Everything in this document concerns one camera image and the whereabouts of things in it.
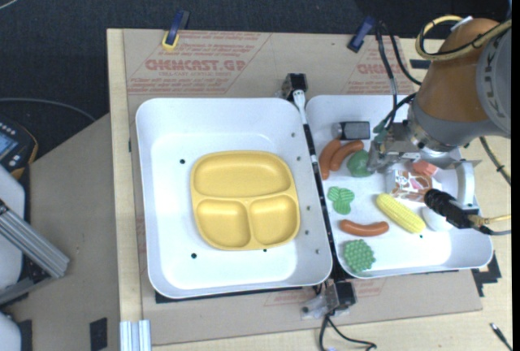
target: toy sausage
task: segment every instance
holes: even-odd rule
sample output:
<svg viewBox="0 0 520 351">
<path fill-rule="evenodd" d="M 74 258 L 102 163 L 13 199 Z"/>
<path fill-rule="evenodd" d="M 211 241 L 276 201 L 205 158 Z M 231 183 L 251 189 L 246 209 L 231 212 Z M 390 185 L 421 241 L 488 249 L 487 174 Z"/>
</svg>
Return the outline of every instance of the toy sausage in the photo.
<svg viewBox="0 0 520 351">
<path fill-rule="evenodd" d="M 343 162 L 347 156 L 349 156 L 352 153 L 356 153 L 359 150 L 362 150 L 364 147 L 365 147 L 365 145 L 360 140 L 350 141 L 346 145 L 340 147 L 332 155 L 331 165 L 330 165 L 331 171 L 339 171 L 341 162 Z"/>
<path fill-rule="evenodd" d="M 389 229 L 386 221 L 372 223 L 368 225 L 358 224 L 348 219 L 340 221 L 340 230 L 352 234 L 353 236 L 379 236 Z"/>
<path fill-rule="evenodd" d="M 322 174 L 322 179 L 325 180 L 329 176 L 332 155 L 341 147 L 339 139 L 329 141 L 319 155 L 319 170 Z"/>
</svg>

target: table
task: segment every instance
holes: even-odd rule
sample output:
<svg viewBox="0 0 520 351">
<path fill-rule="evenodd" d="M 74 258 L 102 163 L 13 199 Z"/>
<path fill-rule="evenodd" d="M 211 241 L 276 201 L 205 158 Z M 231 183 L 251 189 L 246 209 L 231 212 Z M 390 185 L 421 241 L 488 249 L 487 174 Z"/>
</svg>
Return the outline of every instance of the table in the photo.
<svg viewBox="0 0 520 351">
<path fill-rule="evenodd" d="M 348 40 L 341 35 L 286 35 L 284 41 L 301 45 L 312 41 L 320 47 L 330 40 Z M 416 59 L 412 40 L 401 40 L 408 59 Z M 141 280 L 137 256 L 137 233 L 134 215 L 134 196 L 132 181 L 132 160 L 128 152 L 130 127 L 128 117 L 128 94 L 126 91 L 126 66 L 124 53 L 124 30 L 107 31 L 110 83 L 110 124 L 112 130 L 112 150 L 114 164 L 115 219 L 117 234 L 118 271 L 119 271 L 119 311 L 123 321 L 138 321 L 143 318 L 141 302 Z M 494 150 L 506 164 L 510 165 L 510 141 L 492 138 Z M 484 160 L 478 166 L 477 197 L 488 215 L 502 215 L 510 211 L 510 191 L 507 184 L 494 172 L 486 155 L 478 144 L 471 145 L 466 151 L 467 158 Z M 392 320 L 379 323 L 363 323 L 344 327 L 347 336 L 371 340 L 378 349 L 499 349 L 500 341 L 489 327 L 494 322 L 506 337 L 512 338 L 512 277 L 511 277 L 511 238 L 495 237 L 496 258 L 500 265 L 502 278 L 497 284 L 484 287 L 483 309 L 464 314 L 444 314 L 425 318 Z M 154 347 L 167 350 L 265 350 L 265 349 L 317 349 L 317 330 L 296 330 L 266 335 L 241 336 L 237 338 L 169 344 Z M 331 330 L 325 335 L 327 346 L 337 349 L 348 347 Z"/>
</svg>

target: white tray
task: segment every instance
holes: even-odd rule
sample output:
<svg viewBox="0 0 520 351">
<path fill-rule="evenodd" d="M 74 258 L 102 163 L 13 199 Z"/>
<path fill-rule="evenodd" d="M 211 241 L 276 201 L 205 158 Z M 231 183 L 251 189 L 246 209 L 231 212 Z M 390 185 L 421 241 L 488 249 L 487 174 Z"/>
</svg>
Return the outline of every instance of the white tray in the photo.
<svg viewBox="0 0 520 351">
<path fill-rule="evenodd" d="M 170 298 L 316 285 L 332 269 L 309 150 L 296 107 L 280 98 L 155 98 L 136 114 L 149 279 Z M 265 150 L 289 166 L 301 225 L 285 245 L 224 251 L 193 217 L 190 171 L 202 155 Z"/>
<path fill-rule="evenodd" d="M 369 121 L 373 128 L 392 109 L 391 96 L 317 96 L 306 107 L 309 127 L 314 137 L 316 153 L 335 136 L 332 125 L 340 121 Z M 407 114 L 407 107 L 397 112 L 396 121 L 402 121 Z M 364 141 L 368 150 L 370 142 Z M 457 177 L 452 170 L 439 171 L 436 179 L 443 185 L 443 190 L 457 196 Z M 334 211 L 332 202 L 327 199 L 327 210 L 331 221 L 337 256 L 341 266 L 349 274 L 368 279 L 390 275 L 406 275 L 433 271 L 452 271 L 462 268 L 483 267 L 492 258 L 491 237 L 472 229 L 453 228 L 446 232 L 436 232 L 427 228 L 421 234 L 411 234 L 386 219 L 375 205 L 375 197 L 385 192 L 384 176 L 376 173 L 366 178 L 352 177 L 345 166 L 339 171 L 332 171 L 323 181 L 323 191 L 331 186 L 347 188 L 354 192 L 352 211 L 341 215 Z M 412 210 L 419 212 L 422 204 L 404 201 Z M 355 273 L 343 257 L 347 241 L 359 239 L 339 229 L 342 219 L 359 223 L 373 223 L 386 220 L 390 224 L 388 232 L 381 236 L 365 237 L 365 242 L 372 248 L 375 263 L 367 271 Z"/>
</svg>

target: wooden edge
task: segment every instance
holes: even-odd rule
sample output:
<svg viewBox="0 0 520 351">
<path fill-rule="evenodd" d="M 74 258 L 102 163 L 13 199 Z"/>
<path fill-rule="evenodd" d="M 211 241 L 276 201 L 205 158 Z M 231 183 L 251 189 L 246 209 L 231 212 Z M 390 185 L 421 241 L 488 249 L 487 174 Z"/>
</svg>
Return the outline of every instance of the wooden edge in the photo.
<svg viewBox="0 0 520 351">
<path fill-rule="evenodd" d="M 115 230 L 118 251 L 119 311 L 122 321 L 142 319 L 141 279 L 132 182 L 132 159 L 122 29 L 107 29 L 110 125 L 114 163 Z"/>
</svg>

